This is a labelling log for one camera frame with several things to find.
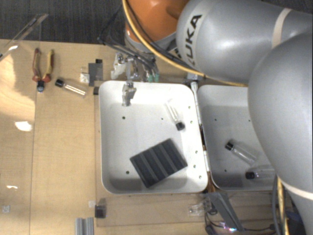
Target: hose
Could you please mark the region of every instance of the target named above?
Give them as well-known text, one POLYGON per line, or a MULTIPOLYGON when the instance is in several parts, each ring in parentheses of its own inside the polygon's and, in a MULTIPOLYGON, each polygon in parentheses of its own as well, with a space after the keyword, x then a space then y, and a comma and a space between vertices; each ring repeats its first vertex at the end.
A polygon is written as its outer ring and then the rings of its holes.
POLYGON ((224 84, 228 84, 228 85, 232 85, 232 86, 239 86, 239 87, 247 87, 246 84, 242 84, 242 83, 235 83, 235 82, 228 82, 228 81, 222 81, 222 80, 217 80, 217 79, 214 79, 210 76, 207 76, 199 71, 196 71, 196 70, 192 70, 192 69, 189 69, 189 68, 186 68, 180 64, 177 64, 176 62, 172 61, 171 59, 167 58, 166 56, 162 55, 161 53, 159 53, 158 51, 156 51, 152 46, 151 44, 149 44, 139 33, 139 31, 137 30, 135 24, 133 23, 133 20, 129 14, 129 11, 128 11, 128 4, 127 4, 127 0, 122 0, 122 5, 123 5, 123 9, 124 9, 124 13, 125 13, 125 17, 128 21, 128 24, 130 25, 130 28, 132 29, 132 31, 134 32, 135 36, 141 41, 141 43, 150 51, 152 52, 155 56, 157 56, 158 58, 162 59, 163 61, 169 63, 170 65, 174 66, 175 68, 177 69, 180 69, 180 70, 183 70, 185 72, 189 72, 189 73, 192 73, 192 74, 195 74, 195 75, 198 75, 198 76, 202 76, 204 78, 209 78, 209 79, 212 79, 212 80, 215 80, 217 82, 220 82, 220 83, 224 83, 224 84))

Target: white strap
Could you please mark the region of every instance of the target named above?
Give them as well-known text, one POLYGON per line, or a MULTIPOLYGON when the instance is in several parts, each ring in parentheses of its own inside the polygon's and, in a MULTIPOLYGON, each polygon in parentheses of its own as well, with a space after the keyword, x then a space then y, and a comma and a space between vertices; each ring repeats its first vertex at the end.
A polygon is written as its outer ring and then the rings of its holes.
POLYGON ((282 12, 279 14, 278 18, 276 19, 273 36, 272 36, 272 48, 275 48, 277 45, 281 43, 284 21, 285 21, 286 16, 291 11, 292 10, 289 8, 284 8, 282 12))
POLYGON ((288 185, 287 183, 285 183, 284 181, 280 180, 282 182, 282 184, 284 185, 284 187, 291 191, 292 193, 300 196, 300 197, 303 197, 303 198, 307 198, 307 199, 310 199, 310 200, 313 200, 313 193, 312 192, 308 192, 308 191, 305 191, 305 190, 301 190, 299 188, 296 188, 296 187, 293 187, 291 185, 288 185))

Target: clear bottle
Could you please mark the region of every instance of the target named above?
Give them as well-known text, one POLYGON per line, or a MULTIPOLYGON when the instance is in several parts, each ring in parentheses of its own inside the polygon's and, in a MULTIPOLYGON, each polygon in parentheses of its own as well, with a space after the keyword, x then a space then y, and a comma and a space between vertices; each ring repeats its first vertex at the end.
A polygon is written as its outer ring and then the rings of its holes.
POLYGON ((250 168, 246 172, 246 179, 253 179, 253 180, 273 179, 274 180, 274 177, 275 177, 275 170, 269 164, 250 168))
POLYGON ((79 95, 81 97, 85 97, 85 95, 87 94, 87 87, 80 85, 74 81, 57 79, 55 81, 55 85, 65 91, 79 95))
POLYGON ((252 154, 252 152, 248 152, 245 148, 243 148, 243 146, 235 141, 229 141, 225 145, 225 148, 250 166, 252 166, 256 161, 256 156, 252 154))
POLYGON ((176 109, 173 107, 171 101, 167 101, 165 103, 166 108, 171 116, 171 119, 173 120, 177 130, 181 131, 185 128, 185 124, 179 119, 176 109))

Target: white tray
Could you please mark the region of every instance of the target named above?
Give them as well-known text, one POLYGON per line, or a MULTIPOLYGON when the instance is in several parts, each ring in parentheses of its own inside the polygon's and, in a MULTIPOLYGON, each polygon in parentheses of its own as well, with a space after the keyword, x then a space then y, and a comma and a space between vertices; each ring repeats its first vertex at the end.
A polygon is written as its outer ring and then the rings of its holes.
POLYGON ((201 134, 192 91, 178 84, 134 83, 131 106, 122 106, 125 82, 108 81, 99 90, 101 163, 104 188, 114 194, 191 193, 207 186, 201 134), (185 129, 178 131, 166 110, 172 99, 185 129), (171 138, 188 166, 146 188, 130 157, 171 138))
POLYGON ((247 88, 204 85, 198 99, 215 185, 223 190, 271 190, 273 180, 247 180, 245 171, 250 166, 225 149, 233 139, 258 154, 255 166, 270 164, 250 120, 247 88))

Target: vial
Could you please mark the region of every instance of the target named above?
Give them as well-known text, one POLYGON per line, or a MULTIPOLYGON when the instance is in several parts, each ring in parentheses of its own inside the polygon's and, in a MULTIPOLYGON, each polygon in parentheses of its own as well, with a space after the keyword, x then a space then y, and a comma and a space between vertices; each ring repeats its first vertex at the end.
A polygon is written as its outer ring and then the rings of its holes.
POLYGON ((174 122, 174 124, 175 124, 177 130, 178 130, 178 131, 183 130, 183 129, 185 128, 185 125, 184 125, 184 123, 179 119, 178 114, 177 114, 177 111, 176 111, 176 109, 173 107, 172 103, 171 103, 170 101, 167 101, 167 102, 165 103, 165 105, 166 105, 166 108, 167 108, 167 110, 168 110, 168 112, 169 112, 169 114, 170 114, 170 116, 171 116, 171 119, 173 120, 173 122, 174 122))
POLYGON ((225 145, 225 148, 250 166, 253 165, 256 161, 256 156, 254 156, 251 152, 248 152, 235 141, 229 141, 225 145))
POLYGON ((275 170, 269 164, 250 168, 246 172, 246 179, 274 180, 274 178, 275 178, 275 170))
POLYGON ((79 95, 81 97, 85 97, 87 93, 87 88, 85 86, 75 83, 74 81, 57 79, 55 81, 55 85, 67 92, 79 95))

